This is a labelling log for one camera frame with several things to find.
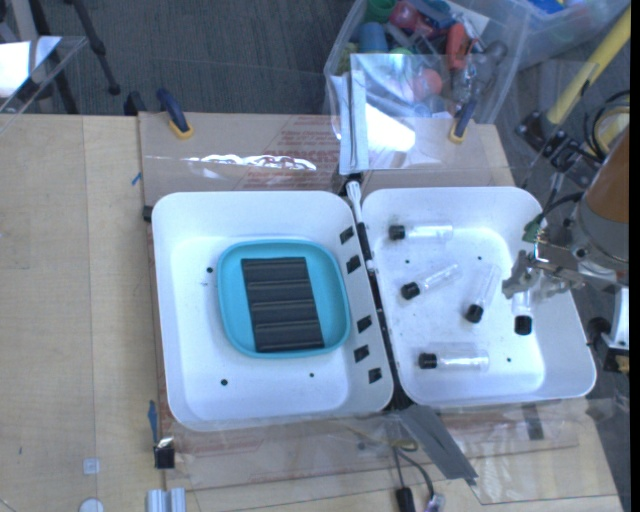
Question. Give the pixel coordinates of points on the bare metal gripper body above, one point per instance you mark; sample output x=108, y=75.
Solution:
x=560, y=260

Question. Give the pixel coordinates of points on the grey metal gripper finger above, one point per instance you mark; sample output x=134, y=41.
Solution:
x=560, y=286
x=517, y=277

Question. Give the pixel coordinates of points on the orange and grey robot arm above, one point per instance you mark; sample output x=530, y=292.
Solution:
x=607, y=200

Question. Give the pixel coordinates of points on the clear bottle with black cap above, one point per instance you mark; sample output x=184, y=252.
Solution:
x=430, y=283
x=523, y=322
x=482, y=295
x=425, y=232
x=455, y=361

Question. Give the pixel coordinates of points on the white plastic tray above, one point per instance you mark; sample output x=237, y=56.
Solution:
x=200, y=310
x=450, y=320

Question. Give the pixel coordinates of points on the clear plastic bin of toys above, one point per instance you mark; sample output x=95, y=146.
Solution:
x=425, y=60

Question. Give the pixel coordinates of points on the black ribbed rack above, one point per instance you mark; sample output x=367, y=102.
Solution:
x=282, y=305

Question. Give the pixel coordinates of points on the blue plate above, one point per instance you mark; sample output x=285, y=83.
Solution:
x=230, y=310

